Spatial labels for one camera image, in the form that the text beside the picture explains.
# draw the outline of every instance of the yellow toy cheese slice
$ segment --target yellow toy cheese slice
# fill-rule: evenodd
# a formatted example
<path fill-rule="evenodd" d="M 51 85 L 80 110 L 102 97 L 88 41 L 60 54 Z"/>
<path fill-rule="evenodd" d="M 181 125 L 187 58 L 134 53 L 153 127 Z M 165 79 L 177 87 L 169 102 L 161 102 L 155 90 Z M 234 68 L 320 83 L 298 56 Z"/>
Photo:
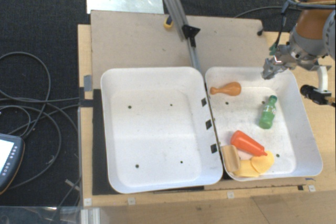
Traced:
<path fill-rule="evenodd" d="M 274 156 L 272 152 L 266 151 L 266 153 L 267 156 L 260 156 L 260 157 L 254 156 L 251 158 L 252 167 L 261 174 L 270 169 L 274 163 Z"/>
<path fill-rule="evenodd" d="M 259 173 L 252 167 L 251 160 L 244 159 L 240 161 L 239 170 L 233 172 L 236 176 L 257 177 Z"/>

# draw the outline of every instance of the bottle label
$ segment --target bottle label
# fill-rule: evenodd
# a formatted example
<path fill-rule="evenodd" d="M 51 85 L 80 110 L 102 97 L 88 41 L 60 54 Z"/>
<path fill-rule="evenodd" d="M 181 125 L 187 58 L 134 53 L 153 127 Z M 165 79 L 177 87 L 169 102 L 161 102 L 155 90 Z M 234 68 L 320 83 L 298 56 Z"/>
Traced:
<path fill-rule="evenodd" d="M 273 115 L 275 115 L 276 111 L 277 110 L 271 105 L 266 105 L 264 107 L 264 112 L 271 112 Z"/>

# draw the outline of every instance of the green bottle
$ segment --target green bottle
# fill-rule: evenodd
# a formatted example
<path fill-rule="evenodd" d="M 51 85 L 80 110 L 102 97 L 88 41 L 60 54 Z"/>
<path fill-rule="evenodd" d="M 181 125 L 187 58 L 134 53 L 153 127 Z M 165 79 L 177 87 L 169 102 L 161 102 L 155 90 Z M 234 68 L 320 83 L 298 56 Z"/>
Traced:
<path fill-rule="evenodd" d="M 273 119 L 277 111 L 275 103 L 278 98 L 275 95 L 271 95 L 268 99 L 268 103 L 265 105 L 263 113 L 261 114 L 261 119 L 259 121 L 259 126 L 263 129 L 270 129 L 273 124 Z"/>

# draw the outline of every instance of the bottle cap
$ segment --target bottle cap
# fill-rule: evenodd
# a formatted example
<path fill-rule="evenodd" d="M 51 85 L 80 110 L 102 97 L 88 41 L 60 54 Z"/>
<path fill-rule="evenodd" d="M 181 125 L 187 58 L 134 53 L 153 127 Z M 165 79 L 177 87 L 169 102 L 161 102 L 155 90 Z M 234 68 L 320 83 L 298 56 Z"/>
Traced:
<path fill-rule="evenodd" d="M 270 97 L 269 97 L 269 99 L 274 99 L 275 101 L 277 101 L 278 100 L 278 98 L 275 96 L 275 95 L 271 95 Z"/>

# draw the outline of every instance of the wooden table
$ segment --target wooden table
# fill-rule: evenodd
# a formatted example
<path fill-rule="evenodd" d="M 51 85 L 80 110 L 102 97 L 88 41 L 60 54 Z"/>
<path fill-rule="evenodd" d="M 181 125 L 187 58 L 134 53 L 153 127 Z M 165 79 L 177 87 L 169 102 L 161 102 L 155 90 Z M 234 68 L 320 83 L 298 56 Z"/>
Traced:
<path fill-rule="evenodd" d="M 264 33 L 270 46 L 277 33 Z M 282 35 L 282 42 L 288 34 Z M 79 78 L 84 86 L 84 76 L 92 75 L 91 26 L 78 26 Z M 332 65 L 329 70 L 329 89 L 335 96 L 335 62 L 327 57 L 320 63 Z M 318 85 L 317 74 L 302 68 L 293 71 L 298 86 Z M 85 99 L 92 99 L 92 91 L 85 92 Z M 323 160 L 323 171 L 314 178 L 282 178 L 260 180 L 266 182 L 235 182 L 233 180 L 206 186 L 202 191 L 166 193 L 140 193 L 130 195 L 92 195 L 92 118 L 93 109 L 80 108 L 82 198 L 85 207 L 101 207 L 102 217 L 110 223 L 287 223 L 316 217 L 317 208 L 323 210 L 324 219 L 336 219 L 331 205 L 336 204 L 335 172 L 335 109 L 318 106 L 304 99 L 303 103 Z"/>

